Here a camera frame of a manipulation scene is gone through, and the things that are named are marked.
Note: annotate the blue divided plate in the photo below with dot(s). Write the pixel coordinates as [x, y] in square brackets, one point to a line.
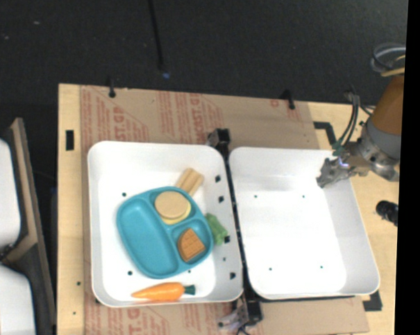
[144, 233]

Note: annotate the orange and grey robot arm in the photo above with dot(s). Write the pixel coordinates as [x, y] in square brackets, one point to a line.
[389, 112]

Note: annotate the round tan biscuit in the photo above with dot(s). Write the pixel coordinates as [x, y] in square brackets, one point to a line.
[171, 206]

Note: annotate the orange carrot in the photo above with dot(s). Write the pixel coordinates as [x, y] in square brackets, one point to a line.
[159, 292]

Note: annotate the green toy vegetable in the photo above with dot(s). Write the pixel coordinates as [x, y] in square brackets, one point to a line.
[217, 229]

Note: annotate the brown waffle slice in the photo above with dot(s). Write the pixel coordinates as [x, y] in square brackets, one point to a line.
[190, 245]

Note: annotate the tan bread sticks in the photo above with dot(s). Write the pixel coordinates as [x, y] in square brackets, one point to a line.
[190, 181]

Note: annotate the thin black rod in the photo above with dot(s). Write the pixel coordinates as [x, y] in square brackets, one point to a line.
[236, 216]

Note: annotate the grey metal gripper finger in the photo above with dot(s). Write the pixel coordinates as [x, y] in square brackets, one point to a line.
[341, 173]
[326, 175]

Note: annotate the brown cardboard board red print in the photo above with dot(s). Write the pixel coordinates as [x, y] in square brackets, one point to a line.
[184, 117]

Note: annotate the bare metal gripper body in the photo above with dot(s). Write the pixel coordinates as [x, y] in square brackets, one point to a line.
[377, 160]

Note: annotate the white plastic tray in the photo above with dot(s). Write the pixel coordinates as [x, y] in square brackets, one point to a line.
[126, 166]
[297, 229]

